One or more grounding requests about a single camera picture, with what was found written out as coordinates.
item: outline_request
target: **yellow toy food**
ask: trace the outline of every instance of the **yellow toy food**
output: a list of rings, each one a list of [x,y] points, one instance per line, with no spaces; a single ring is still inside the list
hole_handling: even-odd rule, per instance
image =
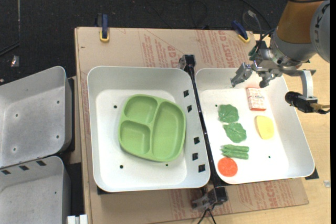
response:
[[[270,139],[274,136],[274,125],[271,118],[266,116],[256,116],[256,126],[262,139]]]

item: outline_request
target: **small box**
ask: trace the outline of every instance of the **small box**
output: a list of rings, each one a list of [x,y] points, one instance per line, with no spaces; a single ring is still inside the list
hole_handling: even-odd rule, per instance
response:
[[[250,110],[265,111],[265,96],[260,88],[247,88],[247,100]]]

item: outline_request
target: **green plate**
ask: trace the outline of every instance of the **green plate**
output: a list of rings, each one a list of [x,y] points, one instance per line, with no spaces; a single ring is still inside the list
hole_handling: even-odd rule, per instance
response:
[[[176,159],[185,139],[186,119],[175,103],[136,94],[127,99],[118,128],[121,147],[130,154],[157,162]]]

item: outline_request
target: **toy carrot slice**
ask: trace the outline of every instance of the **toy carrot slice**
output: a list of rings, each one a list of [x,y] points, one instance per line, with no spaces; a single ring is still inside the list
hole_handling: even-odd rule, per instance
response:
[[[221,158],[217,164],[218,171],[227,177],[234,176],[238,172],[237,163],[228,157]]]

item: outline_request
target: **green vegetable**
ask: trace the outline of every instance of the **green vegetable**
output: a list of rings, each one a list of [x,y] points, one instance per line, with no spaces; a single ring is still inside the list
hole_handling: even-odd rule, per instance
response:
[[[248,159],[248,154],[242,151],[225,151],[222,155],[229,158]]]
[[[226,135],[234,143],[240,143],[241,141],[246,139],[246,130],[238,122],[225,124],[223,125],[223,128],[226,132]]]
[[[222,151],[242,151],[248,152],[250,148],[248,146],[236,146],[236,145],[224,145]]]
[[[239,120],[238,110],[230,104],[221,104],[218,109],[219,120],[233,123]]]

